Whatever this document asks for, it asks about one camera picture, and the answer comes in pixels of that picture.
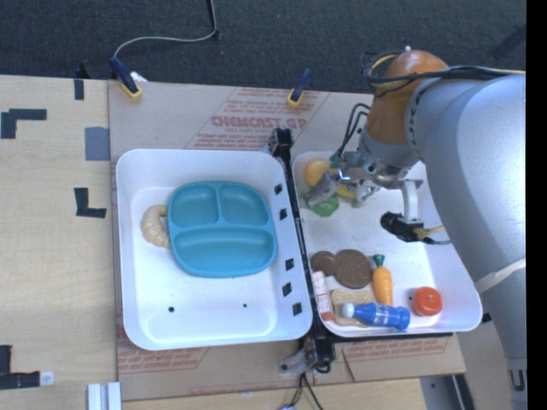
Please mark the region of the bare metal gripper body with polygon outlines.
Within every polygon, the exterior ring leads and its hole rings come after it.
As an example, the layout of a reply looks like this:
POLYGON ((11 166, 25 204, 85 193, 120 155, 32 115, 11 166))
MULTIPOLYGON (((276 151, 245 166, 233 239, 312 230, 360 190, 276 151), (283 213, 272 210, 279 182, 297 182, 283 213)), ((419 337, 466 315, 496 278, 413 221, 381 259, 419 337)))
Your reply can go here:
POLYGON ((407 178, 417 161, 417 156, 409 149, 339 151, 338 183, 349 189, 361 186, 372 190, 396 190, 407 182, 414 182, 420 188, 423 179, 407 178))

